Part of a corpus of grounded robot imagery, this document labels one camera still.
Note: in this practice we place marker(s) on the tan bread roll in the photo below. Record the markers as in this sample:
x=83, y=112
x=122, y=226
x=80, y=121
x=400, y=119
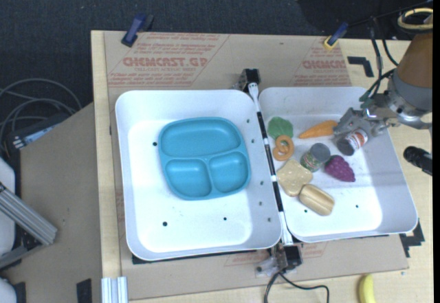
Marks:
x=316, y=199

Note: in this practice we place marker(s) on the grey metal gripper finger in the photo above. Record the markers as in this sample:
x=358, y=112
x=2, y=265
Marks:
x=379, y=127
x=350, y=120

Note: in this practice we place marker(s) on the brown cardboard board red print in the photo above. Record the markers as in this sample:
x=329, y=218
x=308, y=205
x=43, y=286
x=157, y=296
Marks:
x=213, y=54

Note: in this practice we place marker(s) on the red and white can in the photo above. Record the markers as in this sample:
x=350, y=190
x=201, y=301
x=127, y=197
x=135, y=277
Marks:
x=355, y=142

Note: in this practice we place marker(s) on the green lettuce leaf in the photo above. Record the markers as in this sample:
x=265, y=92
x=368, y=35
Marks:
x=279, y=127

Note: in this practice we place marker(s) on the white plastic tray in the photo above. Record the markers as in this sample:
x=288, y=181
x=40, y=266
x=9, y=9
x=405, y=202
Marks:
x=192, y=226
x=371, y=198

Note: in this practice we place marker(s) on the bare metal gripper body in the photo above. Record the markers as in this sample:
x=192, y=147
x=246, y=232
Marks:
x=395, y=110

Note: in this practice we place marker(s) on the orange carrot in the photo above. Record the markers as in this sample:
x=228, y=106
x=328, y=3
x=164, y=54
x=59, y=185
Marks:
x=318, y=130

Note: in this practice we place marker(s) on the green can with grey lid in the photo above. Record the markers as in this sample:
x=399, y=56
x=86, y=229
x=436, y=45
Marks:
x=314, y=158

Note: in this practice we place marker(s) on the purple grapes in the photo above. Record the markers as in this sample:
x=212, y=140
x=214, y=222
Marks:
x=339, y=167

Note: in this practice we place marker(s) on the thin black and white rod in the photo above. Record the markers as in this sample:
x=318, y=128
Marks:
x=266, y=145

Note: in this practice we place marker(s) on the yellow banana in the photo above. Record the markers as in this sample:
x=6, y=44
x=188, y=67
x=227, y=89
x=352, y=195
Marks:
x=367, y=289

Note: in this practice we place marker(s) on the blue divided plate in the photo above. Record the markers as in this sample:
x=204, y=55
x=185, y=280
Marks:
x=203, y=157

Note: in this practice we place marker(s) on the tan bread slice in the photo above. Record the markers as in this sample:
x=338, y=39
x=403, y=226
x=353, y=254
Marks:
x=294, y=178

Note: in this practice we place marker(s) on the orange pretzel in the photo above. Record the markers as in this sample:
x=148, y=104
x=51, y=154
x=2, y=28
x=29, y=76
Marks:
x=288, y=148

